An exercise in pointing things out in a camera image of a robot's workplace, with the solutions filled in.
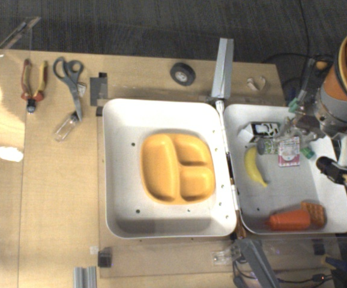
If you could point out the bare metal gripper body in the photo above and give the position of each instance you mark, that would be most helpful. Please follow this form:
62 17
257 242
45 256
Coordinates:
308 121

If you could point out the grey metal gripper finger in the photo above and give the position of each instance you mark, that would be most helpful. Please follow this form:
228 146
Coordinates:
286 127
307 136

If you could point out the green can with grey lid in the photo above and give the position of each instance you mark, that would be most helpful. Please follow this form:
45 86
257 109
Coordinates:
268 146

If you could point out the orange divided plate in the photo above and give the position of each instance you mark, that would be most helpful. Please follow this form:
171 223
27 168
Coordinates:
161 166

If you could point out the yellow banana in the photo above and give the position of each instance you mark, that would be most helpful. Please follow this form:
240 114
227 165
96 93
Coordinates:
253 166

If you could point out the black cylinder on white bracket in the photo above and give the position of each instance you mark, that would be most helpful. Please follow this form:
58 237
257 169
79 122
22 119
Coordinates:
331 165

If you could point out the white plastic tray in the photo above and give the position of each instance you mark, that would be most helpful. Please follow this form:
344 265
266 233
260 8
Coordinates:
287 190
125 172

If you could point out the pink and white packet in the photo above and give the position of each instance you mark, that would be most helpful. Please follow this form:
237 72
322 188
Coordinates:
289 154

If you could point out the orange waffle biscuit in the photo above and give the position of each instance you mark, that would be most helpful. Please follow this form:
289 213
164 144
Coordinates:
316 213

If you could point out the black and white carton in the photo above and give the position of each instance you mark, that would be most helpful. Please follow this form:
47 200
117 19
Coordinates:
265 128

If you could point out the orange bottle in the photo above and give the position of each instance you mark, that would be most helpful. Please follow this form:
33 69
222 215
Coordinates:
290 220

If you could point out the red and yellow pliers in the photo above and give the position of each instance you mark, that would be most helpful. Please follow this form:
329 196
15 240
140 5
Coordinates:
26 79

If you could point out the grey scissors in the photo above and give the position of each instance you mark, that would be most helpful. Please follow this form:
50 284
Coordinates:
71 82

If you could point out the black tape roll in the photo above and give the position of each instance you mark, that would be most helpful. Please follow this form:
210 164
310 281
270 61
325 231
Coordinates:
182 73

